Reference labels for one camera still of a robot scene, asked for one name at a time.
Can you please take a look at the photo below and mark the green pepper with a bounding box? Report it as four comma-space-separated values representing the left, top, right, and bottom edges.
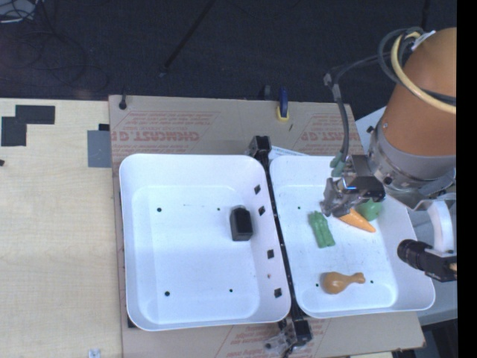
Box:
355, 197, 384, 223

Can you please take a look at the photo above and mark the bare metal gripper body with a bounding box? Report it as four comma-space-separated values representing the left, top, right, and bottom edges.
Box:
341, 154, 423, 205

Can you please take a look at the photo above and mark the black cylinder on white bracket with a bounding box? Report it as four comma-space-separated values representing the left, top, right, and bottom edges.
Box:
396, 198, 458, 283

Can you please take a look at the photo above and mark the brown chicken drumstick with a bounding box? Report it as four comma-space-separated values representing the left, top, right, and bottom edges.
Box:
320, 271, 367, 296

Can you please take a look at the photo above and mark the orange carrot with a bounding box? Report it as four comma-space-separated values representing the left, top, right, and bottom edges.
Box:
337, 207, 378, 234

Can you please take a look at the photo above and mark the white plastic tray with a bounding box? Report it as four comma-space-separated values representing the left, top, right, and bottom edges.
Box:
119, 152, 292, 332
268, 154, 437, 320

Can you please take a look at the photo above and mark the brown cardboard board red print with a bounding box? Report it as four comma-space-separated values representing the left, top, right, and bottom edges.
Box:
107, 94, 426, 358

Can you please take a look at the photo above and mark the black bottle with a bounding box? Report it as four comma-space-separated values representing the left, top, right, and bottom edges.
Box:
228, 204, 255, 242

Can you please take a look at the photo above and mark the black block with wires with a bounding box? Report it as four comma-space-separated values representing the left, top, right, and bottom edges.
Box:
247, 135, 273, 160
289, 318, 314, 347

